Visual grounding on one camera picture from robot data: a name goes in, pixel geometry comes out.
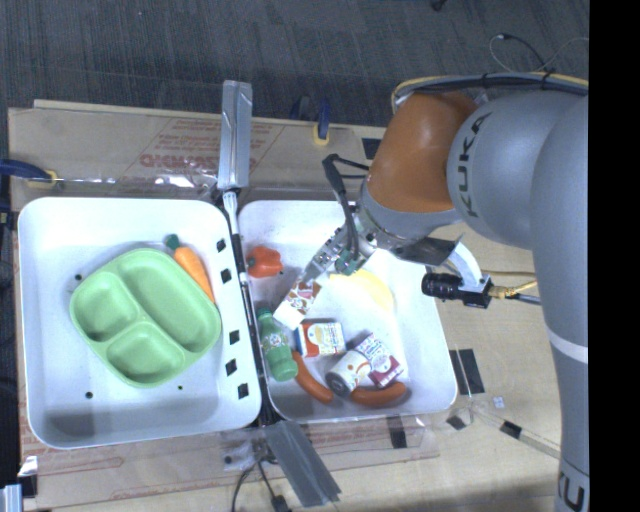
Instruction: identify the green divided plate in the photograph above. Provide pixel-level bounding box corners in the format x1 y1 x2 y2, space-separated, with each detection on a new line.
68 248 223 389

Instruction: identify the pink and maroon carton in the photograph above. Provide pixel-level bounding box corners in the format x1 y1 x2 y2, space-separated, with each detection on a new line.
353 333 405 389

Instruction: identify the white can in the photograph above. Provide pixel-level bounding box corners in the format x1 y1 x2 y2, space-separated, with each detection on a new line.
325 349 374 399

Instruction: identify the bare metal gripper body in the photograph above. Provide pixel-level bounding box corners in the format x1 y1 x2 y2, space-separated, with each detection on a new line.
310 215 382 276

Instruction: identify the white plastic tray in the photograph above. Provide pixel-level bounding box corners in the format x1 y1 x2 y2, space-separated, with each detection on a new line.
237 199 459 424
17 195 264 450

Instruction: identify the brown cardboard board red print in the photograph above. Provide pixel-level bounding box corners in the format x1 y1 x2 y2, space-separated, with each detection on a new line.
7 99 442 511

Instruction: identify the white carton with red print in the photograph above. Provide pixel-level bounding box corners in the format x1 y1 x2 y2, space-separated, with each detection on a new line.
272 277 324 331

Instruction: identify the orange carrot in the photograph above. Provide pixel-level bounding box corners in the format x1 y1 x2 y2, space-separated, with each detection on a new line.
164 233 217 304

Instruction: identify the black cylinder on white bracket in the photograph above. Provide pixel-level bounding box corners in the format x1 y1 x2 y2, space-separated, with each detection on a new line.
421 243 494 310

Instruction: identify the green bottle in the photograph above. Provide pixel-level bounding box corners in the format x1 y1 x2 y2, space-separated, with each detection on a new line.
256 307 300 383

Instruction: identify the orange sausage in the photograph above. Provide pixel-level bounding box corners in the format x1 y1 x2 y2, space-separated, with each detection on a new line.
291 350 335 405
349 381 408 409

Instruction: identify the orange and white carton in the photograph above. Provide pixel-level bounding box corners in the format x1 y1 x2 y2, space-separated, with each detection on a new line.
293 320 347 359

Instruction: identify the red bell pepper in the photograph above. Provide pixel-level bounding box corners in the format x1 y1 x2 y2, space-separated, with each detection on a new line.
245 244 284 280

